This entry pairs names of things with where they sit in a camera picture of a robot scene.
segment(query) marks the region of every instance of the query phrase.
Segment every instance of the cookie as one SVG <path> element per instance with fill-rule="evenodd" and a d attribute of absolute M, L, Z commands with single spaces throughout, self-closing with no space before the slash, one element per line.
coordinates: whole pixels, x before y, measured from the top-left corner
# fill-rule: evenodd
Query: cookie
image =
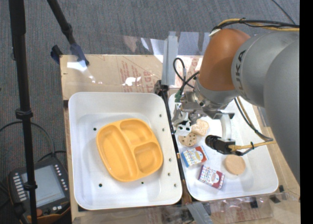
<path fill-rule="evenodd" d="M 178 136 L 179 142 L 187 147 L 192 147 L 197 143 L 197 136 L 194 133 L 189 133 L 187 136 Z"/>
<path fill-rule="evenodd" d="M 241 156 L 228 155 L 224 160 L 225 168 L 234 175 L 240 175 L 246 169 L 245 160 Z"/>
<path fill-rule="evenodd" d="M 201 119 L 198 119 L 197 122 L 191 126 L 191 132 L 201 136 L 205 136 L 208 129 L 209 123 Z"/>

